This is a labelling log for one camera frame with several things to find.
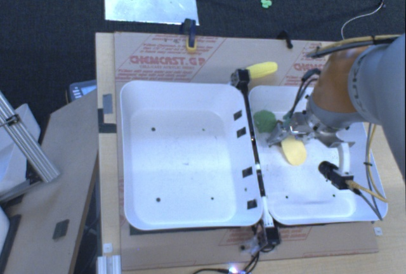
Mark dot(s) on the small green grapes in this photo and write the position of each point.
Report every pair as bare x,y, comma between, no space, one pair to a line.
266,3

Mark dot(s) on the green broccoli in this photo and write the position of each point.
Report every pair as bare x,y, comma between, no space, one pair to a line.
264,120

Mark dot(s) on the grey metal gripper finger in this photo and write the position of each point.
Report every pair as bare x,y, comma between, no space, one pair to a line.
273,139
280,127

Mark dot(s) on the white plastic tray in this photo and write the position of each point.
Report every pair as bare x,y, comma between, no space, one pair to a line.
184,165
304,190

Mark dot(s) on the brown cardboard board red print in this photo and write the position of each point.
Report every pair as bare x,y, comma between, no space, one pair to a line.
209,54

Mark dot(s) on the thin black and white rod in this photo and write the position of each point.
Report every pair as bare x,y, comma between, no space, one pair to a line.
255,152

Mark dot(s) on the yellow corn cob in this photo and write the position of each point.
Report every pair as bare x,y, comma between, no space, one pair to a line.
263,69

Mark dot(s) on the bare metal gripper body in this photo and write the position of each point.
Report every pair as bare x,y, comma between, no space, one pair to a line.
301,125

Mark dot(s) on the black cylinder on white bracket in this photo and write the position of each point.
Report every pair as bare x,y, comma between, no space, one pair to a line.
335,175

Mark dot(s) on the yellow banana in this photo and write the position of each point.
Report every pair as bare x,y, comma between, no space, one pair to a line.
295,152

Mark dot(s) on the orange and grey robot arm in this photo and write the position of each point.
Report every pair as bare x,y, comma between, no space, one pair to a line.
371,82

